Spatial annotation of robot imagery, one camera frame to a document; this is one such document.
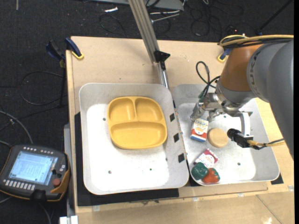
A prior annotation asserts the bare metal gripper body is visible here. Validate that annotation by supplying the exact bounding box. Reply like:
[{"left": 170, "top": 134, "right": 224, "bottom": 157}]
[{"left": 201, "top": 92, "right": 253, "bottom": 118}]

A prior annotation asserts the white red blue carton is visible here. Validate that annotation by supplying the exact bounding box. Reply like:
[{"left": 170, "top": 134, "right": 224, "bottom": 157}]
[{"left": 190, "top": 118, "right": 209, "bottom": 143}]

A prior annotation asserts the tan round biscuit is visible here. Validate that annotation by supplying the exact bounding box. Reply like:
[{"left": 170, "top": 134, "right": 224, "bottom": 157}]
[{"left": 207, "top": 128, "right": 229, "bottom": 148}]

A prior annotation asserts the pink and white packet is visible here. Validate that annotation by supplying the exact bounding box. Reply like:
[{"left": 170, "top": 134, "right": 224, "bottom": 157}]
[{"left": 193, "top": 148, "right": 220, "bottom": 168}]

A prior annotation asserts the white plastic tray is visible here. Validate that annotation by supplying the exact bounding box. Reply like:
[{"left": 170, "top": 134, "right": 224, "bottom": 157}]
[
  {"left": 172, "top": 84, "right": 280, "bottom": 187},
  {"left": 78, "top": 82, "right": 190, "bottom": 196}
]

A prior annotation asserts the green toy pepper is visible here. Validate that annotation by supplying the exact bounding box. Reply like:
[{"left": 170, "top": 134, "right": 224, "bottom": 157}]
[{"left": 191, "top": 161, "right": 209, "bottom": 181}]

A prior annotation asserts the red toy pepper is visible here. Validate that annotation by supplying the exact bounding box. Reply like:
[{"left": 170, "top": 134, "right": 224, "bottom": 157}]
[{"left": 202, "top": 168, "right": 221, "bottom": 184}]

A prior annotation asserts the yellow divided plate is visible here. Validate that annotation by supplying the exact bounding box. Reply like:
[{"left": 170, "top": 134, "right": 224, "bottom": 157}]
[{"left": 107, "top": 96, "right": 168, "bottom": 150}]

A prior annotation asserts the pale wood board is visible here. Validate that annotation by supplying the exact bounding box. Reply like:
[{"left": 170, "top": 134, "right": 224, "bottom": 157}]
[{"left": 70, "top": 35, "right": 294, "bottom": 199}]

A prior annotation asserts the black cylinder on white bracket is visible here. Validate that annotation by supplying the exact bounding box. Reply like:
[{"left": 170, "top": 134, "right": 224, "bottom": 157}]
[{"left": 227, "top": 112, "right": 254, "bottom": 148}]

